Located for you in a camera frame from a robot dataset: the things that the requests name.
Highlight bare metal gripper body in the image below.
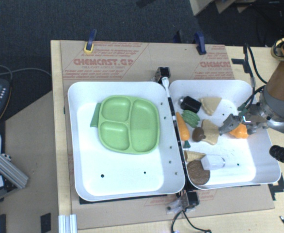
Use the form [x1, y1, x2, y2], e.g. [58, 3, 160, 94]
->
[240, 103, 284, 134]

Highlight orange pepper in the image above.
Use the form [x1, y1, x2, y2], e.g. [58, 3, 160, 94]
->
[229, 123, 250, 139]

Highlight beige bread piece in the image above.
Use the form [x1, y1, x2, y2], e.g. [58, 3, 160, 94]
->
[201, 118, 221, 146]

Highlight beige pizza slice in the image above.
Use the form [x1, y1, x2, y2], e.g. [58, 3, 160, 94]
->
[199, 97, 222, 117]

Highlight white plastic tray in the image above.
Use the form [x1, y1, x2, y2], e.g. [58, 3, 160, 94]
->
[67, 81, 186, 202]
[168, 79, 282, 190]

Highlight brown mushroom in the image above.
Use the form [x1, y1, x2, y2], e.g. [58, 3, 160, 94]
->
[191, 127, 206, 143]

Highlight green pea pods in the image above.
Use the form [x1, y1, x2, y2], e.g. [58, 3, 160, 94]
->
[181, 109, 201, 128]

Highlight white carton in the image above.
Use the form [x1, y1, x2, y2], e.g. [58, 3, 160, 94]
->
[200, 154, 226, 171]

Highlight black bottle with silver cap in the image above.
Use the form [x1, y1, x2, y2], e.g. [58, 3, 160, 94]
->
[178, 95, 203, 114]

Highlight orange carrot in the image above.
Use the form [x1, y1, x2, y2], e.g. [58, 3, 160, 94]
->
[175, 111, 191, 149]

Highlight beige ice cream cone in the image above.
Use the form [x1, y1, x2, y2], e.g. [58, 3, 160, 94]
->
[183, 150, 206, 164]

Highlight brown round biscuit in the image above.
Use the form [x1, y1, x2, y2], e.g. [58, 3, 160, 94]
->
[186, 160, 211, 186]

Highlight thin black and white rod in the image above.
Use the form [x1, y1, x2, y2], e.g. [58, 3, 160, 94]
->
[161, 77, 190, 193]

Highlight green divided plate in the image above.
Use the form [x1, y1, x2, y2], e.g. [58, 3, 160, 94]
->
[89, 95, 160, 155]

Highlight brown cardboard board red print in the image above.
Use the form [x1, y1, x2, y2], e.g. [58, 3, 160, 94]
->
[59, 40, 276, 230]

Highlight black cylinder on white bracket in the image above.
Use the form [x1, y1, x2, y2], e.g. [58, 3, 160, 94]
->
[268, 144, 284, 169]

